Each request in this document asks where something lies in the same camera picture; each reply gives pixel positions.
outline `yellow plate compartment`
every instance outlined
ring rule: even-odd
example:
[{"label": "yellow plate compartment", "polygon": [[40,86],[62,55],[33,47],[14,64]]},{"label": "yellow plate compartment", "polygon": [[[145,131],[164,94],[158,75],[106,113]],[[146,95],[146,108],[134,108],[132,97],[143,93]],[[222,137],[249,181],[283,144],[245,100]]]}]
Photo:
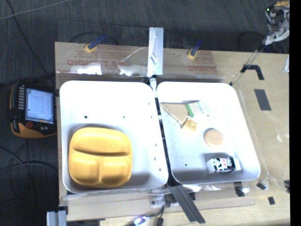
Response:
[{"label": "yellow plate compartment", "polygon": [[120,187],[129,181],[132,165],[132,144],[121,131],[87,127],[77,130],[71,138],[69,174],[80,185]]}]

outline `table surface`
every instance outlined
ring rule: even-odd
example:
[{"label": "table surface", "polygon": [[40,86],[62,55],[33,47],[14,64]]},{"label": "table surface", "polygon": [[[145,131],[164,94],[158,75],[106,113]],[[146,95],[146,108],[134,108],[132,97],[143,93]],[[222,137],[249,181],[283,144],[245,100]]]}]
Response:
[{"label": "table surface", "polygon": [[[60,46],[68,49],[68,44],[57,43],[56,61],[63,61],[64,53]],[[184,49],[175,49],[175,53],[186,55]],[[210,51],[214,64],[218,68],[227,68],[228,75],[237,74],[252,53]],[[214,198],[206,197],[206,192],[196,194],[196,206],[200,209],[207,226],[271,226],[290,225],[290,194],[285,180],[290,179],[289,168],[289,75],[283,72],[286,54],[261,53],[253,62],[261,69],[263,80],[259,80],[255,70],[247,70],[240,80],[233,85],[242,105],[246,122],[261,162],[261,174],[267,188],[256,186],[250,188],[246,197],[231,195]],[[56,74],[57,89],[68,80],[85,80],[87,76]],[[261,110],[254,90],[264,90],[271,110]],[[57,100],[58,115],[58,158],[59,158],[59,191],[60,198],[67,195],[62,182],[62,155],[60,141],[60,108]],[[107,195],[85,198],[84,201],[68,203],[67,221],[101,219],[101,225],[119,226],[131,223],[139,215],[150,210],[150,200],[139,194],[117,195],[112,200]],[[189,222],[179,206],[165,208],[164,225],[199,225]],[[157,217],[151,217],[144,225],[156,225]]]}]

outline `white cable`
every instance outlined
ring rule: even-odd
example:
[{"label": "white cable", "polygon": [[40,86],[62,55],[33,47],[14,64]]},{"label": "white cable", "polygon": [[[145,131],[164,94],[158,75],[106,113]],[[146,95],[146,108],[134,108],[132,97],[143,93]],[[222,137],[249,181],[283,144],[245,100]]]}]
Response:
[{"label": "white cable", "polygon": [[51,4],[51,5],[47,5],[45,7],[34,8],[34,9],[31,9],[31,10],[27,10],[27,11],[23,11],[23,12],[19,12],[19,13],[14,13],[14,14],[11,14],[11,15],[6,16],[6,17],[1,17],[0,20],[6,19],[6,18],[10,18],[10,17],[13,17],[13,16],[17,16],[17,15],[20,15],[20,14],[23,14],[23,13],[29,13],[29,12],[34,12],[34,11],[37,11],[37,10],[41,10],[41,9],[53,7],[53,6],[56,6],[56,5],[65,3],[65,2],[69,2],[69,1],[75,1],[75,0],[65,0],[65,1],[61,1],[61,2],[58,2],[58,3]]}]

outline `red button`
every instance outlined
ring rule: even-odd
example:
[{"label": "red button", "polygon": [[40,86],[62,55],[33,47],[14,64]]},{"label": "red button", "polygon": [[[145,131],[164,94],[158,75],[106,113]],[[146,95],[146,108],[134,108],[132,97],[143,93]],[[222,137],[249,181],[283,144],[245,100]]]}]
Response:
[{"label": "red button", "polygon": [[33,123],[32,123],[31,121],[28,121],[28,122],[26,123],[26,127],[27,127],[27,128],[33,128]]}]

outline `yellow divided plate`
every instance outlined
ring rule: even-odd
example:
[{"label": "yellow divided plate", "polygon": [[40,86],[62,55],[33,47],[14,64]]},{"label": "yellow divided plate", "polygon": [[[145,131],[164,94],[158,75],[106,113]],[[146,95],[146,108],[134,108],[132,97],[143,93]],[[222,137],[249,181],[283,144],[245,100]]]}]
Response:
[{"label": "yellow divided plate", "polygon": [[121,131],[82,128],[70,141],[69,173],[78,184],[95,188],[116,188],[131,177],[133,150]]}]

